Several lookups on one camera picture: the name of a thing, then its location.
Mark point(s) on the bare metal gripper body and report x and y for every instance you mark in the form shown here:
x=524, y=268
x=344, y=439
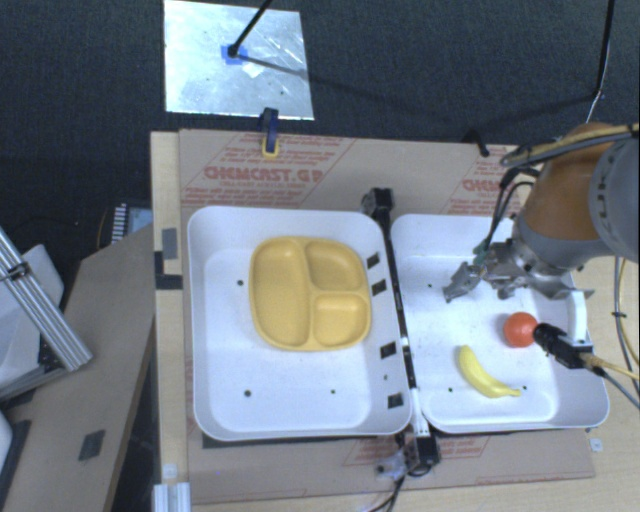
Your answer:
x=510, y=265

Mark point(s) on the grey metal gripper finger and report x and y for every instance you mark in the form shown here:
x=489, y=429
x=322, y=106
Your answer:
x=509, y=290
x=462, y=282

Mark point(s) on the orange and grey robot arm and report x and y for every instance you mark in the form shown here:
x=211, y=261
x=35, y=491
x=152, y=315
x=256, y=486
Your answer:
x=570, y=200

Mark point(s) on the orange ball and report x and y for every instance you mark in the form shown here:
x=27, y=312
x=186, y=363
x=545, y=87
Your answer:
x=517, y=327

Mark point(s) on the thin black and white rod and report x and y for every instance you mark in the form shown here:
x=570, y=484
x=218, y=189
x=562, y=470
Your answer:
x=399, y=310

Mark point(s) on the white plastic tray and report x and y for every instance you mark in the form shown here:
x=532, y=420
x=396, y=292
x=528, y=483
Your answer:
x=290, y=395
x=440, y=360

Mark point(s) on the yellow banana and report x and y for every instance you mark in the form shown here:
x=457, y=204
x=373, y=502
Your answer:
x=477, y=375

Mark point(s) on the yellow divided plate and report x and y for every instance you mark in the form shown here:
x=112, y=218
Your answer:
x=280, y=290

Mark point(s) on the brown cardboard board red print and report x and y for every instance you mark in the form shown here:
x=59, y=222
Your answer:
x=320, y=165

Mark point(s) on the black cylinder on white bracket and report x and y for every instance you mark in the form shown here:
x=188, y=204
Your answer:
x=552, y=337

